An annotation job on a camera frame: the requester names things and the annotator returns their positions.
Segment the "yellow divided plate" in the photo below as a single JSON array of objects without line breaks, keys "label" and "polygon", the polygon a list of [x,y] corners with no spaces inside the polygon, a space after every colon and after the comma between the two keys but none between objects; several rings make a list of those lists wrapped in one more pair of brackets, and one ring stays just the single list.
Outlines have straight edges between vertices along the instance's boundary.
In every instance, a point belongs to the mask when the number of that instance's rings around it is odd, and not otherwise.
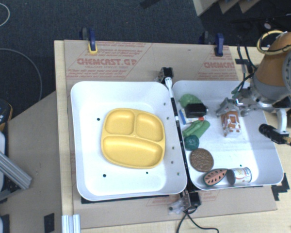
[{"label": "yellow divided plate", "polygon": [[111,163],[132,168],[153,168],[165,153],[162,121],[149,112],[118,108],[103,123],[101,148]]}]

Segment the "can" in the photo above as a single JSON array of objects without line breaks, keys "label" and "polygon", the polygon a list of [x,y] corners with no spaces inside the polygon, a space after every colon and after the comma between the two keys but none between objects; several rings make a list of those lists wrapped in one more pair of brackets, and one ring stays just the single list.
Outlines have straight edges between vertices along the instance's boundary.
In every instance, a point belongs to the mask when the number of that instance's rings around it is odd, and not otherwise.
[{"label": "can", "polygon": [[251,171],[247,167],[229,169],[226,176],[230,184],[249,183],[252,179]]}]

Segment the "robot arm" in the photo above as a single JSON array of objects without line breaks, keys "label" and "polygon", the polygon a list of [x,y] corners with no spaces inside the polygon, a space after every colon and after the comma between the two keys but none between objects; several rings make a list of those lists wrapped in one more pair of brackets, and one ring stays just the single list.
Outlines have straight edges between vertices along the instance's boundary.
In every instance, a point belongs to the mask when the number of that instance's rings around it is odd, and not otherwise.
[{"label": "robot arm", "polygon": [[[268,50],[262,50],[261,41],[272,33],[280,35]],[[230,110],[237,110],[242,117],[251,110],[275,112],[278,128],[262,124],[259,131],[278,144],[291,145],[289,133],[286,132],[286,110],[291,108],[291,32],[268,32],[259,39],[257,48],[265,56],[256,71],[247,77],[251,78],[250,85],[247,88],[243,88],[243,85],[236,87],[232,92],[234,96],[224,99],[216,115],[219,117]],[[287,98],[290,99],[289,104],[281,103]]]}]

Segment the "white cable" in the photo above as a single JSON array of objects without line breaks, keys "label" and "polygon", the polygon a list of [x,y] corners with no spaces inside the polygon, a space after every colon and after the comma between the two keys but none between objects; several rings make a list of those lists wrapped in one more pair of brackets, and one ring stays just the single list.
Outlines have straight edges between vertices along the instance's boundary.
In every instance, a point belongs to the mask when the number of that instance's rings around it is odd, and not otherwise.
[{"label": "white cable", "polygon": [[3,26],[4,24],[6,24],[7,21],[10,19],[10,10],[9,10],[9,8],[8,8],[5,4],[0,3],[0,5],[3,6],[4,8],[6,8],[6,10],[8,11],[8,17],[7,17],[7,19],[6,19],[2,24],[0,24],[0,27],[1,27],[1,26]]}]

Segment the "cookie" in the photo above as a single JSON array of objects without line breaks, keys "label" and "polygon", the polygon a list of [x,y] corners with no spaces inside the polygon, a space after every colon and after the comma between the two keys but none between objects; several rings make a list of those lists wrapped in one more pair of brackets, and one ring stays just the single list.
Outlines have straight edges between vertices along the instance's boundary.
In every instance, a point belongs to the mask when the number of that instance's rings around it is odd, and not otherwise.
[{"label": "cookie", "polygon": [[208,172],[213,167],[213,157],[206,149],[193,150],[190,155],[190,163],[199,172]]}]

